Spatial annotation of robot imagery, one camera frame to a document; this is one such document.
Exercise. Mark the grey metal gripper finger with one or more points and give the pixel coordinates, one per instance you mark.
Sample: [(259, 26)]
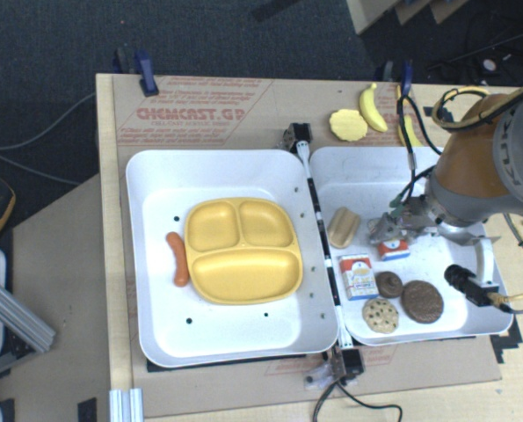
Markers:
[(383, 231), (412, 235)]

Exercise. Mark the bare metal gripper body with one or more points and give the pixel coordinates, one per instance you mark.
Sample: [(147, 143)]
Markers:
[(417, 216)]

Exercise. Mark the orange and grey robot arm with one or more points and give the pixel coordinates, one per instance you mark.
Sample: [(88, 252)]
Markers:
[(472, 165)]

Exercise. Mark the red white blue packet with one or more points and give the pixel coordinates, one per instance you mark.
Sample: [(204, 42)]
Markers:
[(394, 249)]

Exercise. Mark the tan bread bun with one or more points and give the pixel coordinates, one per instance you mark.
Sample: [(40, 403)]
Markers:
[(343, 229)]

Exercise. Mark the white plastic tray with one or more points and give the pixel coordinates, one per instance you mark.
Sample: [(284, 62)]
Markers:
[(445, 262), (226, 332)]

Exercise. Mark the red and white carton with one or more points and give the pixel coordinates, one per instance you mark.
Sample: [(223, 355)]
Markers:
[(358, 277)]

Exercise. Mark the small brown doughnut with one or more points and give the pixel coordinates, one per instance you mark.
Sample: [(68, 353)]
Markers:
[(388, 285)]

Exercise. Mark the thin black and white rod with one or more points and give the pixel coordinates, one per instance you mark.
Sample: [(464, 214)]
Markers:
[(321, 231)]

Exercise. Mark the brown round biscuit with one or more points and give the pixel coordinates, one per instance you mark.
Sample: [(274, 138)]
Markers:
[(423, 301)]

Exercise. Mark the yellow banana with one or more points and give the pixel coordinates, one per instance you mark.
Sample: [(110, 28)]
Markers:
[(408, 134), (372, 110)]

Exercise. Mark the tan chocolate chip biscuit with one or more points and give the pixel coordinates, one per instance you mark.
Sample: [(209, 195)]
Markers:
[(380, 315)]

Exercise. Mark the yellow round biscuit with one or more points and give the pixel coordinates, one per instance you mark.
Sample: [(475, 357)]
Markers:
[(348, 125)]

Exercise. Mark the yellow divided plate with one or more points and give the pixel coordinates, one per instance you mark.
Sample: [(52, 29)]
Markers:
[(243, 275)]

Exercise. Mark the brown cardboard board red print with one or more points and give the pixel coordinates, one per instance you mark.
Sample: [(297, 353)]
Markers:
[(252, 389)]

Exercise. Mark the orange sausage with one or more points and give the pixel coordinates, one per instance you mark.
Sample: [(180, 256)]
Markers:
[(179, 262)]

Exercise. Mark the black cylinder on white bracket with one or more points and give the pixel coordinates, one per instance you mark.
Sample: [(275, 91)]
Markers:
[(467, 281)]

